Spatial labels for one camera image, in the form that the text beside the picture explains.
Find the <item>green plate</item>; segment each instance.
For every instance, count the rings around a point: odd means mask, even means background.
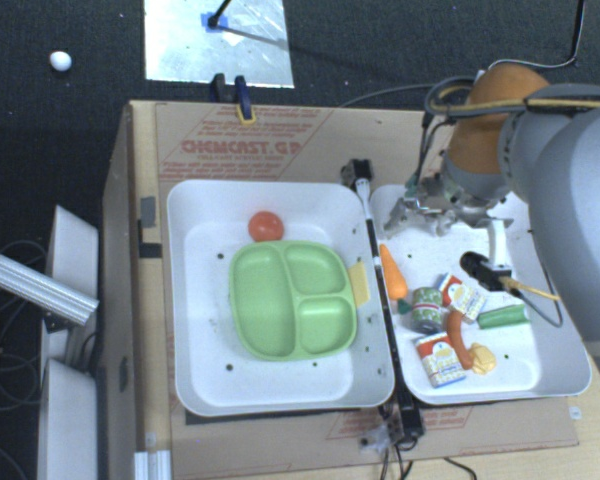
[[[286,240],[247,245],[233,257],[229,287],[238,336],[262,359],[335,354],[356,335],[347,270],[324,245]]]

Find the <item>white tray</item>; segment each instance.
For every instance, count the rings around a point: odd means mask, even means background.
[[[404,193],[400,185],[387,185],[376,190],[372,211],[380,231],[389,212]],[[511,195],[492,215],[514,218],[506,230],[507,254],[514,267],[513,277],[526,284],[546,289],[542,270],[527,232],[526,205]],[[487,296],[484,310],[520,302],[506,293],[487,292],[479,287],[459,265],[462,254],[474,251],[489,256],[489,240],[485,229],[476,230],[459,223],[449,234],[438,237],[433,226],[414,216],[407,229],[385,240],[410,288],[437,286],[442,275],[450,272],[466,284]],[[557,318],[552,302],[537,299],[537,304],[554,320]],[[516,398],[576,395],[591,381],[591,367],[580,335],[563,308],[564,324],[556,329],[529,310],[531,324],[482,330],[478,324],[462,325],[462,337],[467,348],[473,342],[486,345],[496,355],[497,367],[487,375],[467,372],[460,382],[434,388],[424,371],[413,344],[422,337],[409,329],[409,315],[394,316],[394,328],[402,370],[409,390],[424,402],[442,405],[487,402]]]
[[[315,360],[260,360],[241,344],[229,303],[229,265],[252,243],[251,216],[276,213],[284,239],[331,247],[346,267],[364,261],[371,300],[358,309],[351,346]],[[357,196],[334,184],[191,180],[167,201],[175,382],[203,416],[373,407],[394,375],[365,218]]]

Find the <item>yellow sponge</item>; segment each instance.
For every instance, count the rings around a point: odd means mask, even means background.
[[[351,289],[353,290],[353,300],[356,303],[356,308],[359,308],[371,298],[367,283],[367,271],[364,268],[364,263],[359,261],[350,267],[348,272]]]

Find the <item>blue sticker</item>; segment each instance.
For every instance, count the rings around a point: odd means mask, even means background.
[[[209,26],[209,18],[213,16],[215,12],[205,12],[200,15],[200,20],[202,22],[202,26],[205,28],[207,32],[222,32],[223,28],[229,26],[229,19],[223,14],[220,16],[218,20],[218,26],[216,28],[211,28]]]

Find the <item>orange carrot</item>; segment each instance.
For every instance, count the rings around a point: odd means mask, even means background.
[[[451,311],[447,317],[447,335],[449,336],[453,350],[456,351],[460,364],[465,370],[470,370],[473,366],[473,357],[471,357],[462,341],[461,325],[462,313],[460,311]]]
[[[400,273],[400,269],[391,256],[389,249],[384,244],[380,244],[380,259],[382,260],[384,281],[387,285],[389,298],[393,300],[404,299],[409,293],[407,282]]]

